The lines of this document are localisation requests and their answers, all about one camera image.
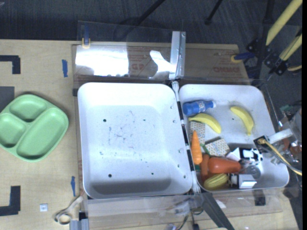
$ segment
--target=divided plate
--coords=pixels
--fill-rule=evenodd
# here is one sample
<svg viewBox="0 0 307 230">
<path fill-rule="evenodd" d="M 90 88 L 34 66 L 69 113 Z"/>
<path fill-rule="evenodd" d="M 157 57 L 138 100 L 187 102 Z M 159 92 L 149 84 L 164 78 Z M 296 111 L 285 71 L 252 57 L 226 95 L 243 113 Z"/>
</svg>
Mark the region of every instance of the divided plate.
<svg viewBox="0 0 307 230">
<path fill-rule="evenodd" d="M 40 161 L 68 128 L 66 114 L 36 95 L 15 98 L 0 113 L 0 147 L 24 161 Z"/>
</svg>

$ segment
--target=yellow pole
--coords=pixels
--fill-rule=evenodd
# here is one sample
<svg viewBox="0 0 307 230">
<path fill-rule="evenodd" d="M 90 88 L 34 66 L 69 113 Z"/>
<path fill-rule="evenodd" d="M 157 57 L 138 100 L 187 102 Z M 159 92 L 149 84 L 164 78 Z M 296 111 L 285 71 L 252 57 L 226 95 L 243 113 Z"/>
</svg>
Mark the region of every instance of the yellow pole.
<svg viewBox="0 0 307 230">
<path fill-rule="evenodd" d="M 303 34 L 295 37 L 293 41 L 289 44 L 289 46 L 283 50 L 283 52 L 279 55 L 279 58 L 283 61 L 286 61 L 301 45 L 303 41 Z"/>
<path fill-rule="evenodd" d="M 271 41 L 276 37 L 276 35 L 280 32 L 283 26 L 288 22 L 288 20 L 292 17 L 295 11 L 302 5 L 303 0 L 292 0 L 283 13 L 279 16 L 274 25 L 270 28 L 266 46 L 268 46 Z"/>
</svg>

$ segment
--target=banana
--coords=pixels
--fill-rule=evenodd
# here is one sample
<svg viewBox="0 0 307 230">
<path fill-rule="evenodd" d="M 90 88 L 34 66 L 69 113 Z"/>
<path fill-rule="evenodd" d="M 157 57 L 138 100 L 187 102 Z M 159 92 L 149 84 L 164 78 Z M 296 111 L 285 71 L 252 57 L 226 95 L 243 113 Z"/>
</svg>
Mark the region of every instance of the banana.
<svg viewBox="0 0 307 230">
<path fill-rule="evenodd" d="M 254 127 L 254 121 L 251 115 L 246 110 L 244 110 L 242 107 L 239 106 L 232 106 L 230 110 L 242 119 L 245 128 L 248 132 L 248 135 L 250 136 L 251 130 Z"/>
<path fill-rule="evenodd" d="M 209 191 L 216 190 L 224 186 L 227 182 L 227 174 L 215 174 L 204 182 L 203 187 Z"/>
<path fill-rule="evenodd" d="M 198 113 L 194 117 L 189 117 L 189 121 L 196 121 L 209 125 L 216 133 L 220 134 L 222 131 L 219 122 L 212 116 L 205 113 Z"/>
</svg>

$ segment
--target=wooden surface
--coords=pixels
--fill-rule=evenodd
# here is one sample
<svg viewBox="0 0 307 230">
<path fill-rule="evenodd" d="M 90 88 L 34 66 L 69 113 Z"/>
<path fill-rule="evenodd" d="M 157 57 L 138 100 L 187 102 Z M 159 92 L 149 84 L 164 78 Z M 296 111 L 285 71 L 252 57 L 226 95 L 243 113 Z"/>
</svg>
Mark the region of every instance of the wooden surface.
<svg viewBox="0 0 307 230">
<path fill-rule="evenodd" d="M 21 211 L 18 215 L 0 217 L 0 230 L 60 230 L 69 226 L 54 221 L 54 214 L 69 206 L 75 197 L 71 177 L 78 184 L 78 156 L 75 119 L 75 100 L 72 95 L 72 50 L 74 41 L 0 40 L 1 55 L 19 55 L 21 74 L 12 74 L 9 62 L 0 62 L 0 86 L 14 86 L 15 97 L 32 93 L 52 102 L 69 118 L 69 128 L 58 146 L 40 162 L 25 162 L 0 149 L 0 206 L 9 203 L 10 186 L 21 186 Z M 68 62 L 68 77 L 63 76 L 62 59 Z M 40 212 L 40 204 L 48 204 L 47 212 Z M 231 217 L 235 229 L 298 229 L 289 200 L 280 198 L 279 212 L 254 216 Z M 77 217 L 78 207 L 72 213 Z M 209 219 L 198 221 L 201 229 L 213 229 Z M 165 225 L 133 228 L 159 230 Z M 183 230 L 191 229 L 188 222 Z"/>
</svg>

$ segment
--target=plastic container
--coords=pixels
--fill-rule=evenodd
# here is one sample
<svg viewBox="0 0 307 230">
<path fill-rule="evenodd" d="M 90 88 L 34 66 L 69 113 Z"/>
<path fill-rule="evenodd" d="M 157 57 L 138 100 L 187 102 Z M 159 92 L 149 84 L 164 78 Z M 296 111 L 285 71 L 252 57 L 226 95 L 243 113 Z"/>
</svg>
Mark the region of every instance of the plastic container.
<svg viewBox="0 0 307 230">
<path fill-rule="evenodd" d="M 182 111 L 186 116 L 191 116 L 198 113 L 204 113 L 208 108 L 214 107 L 216 107 L 215 101 L 198 100 L 190 103 L 184 103 L 182 105 Z"/>
</svg>

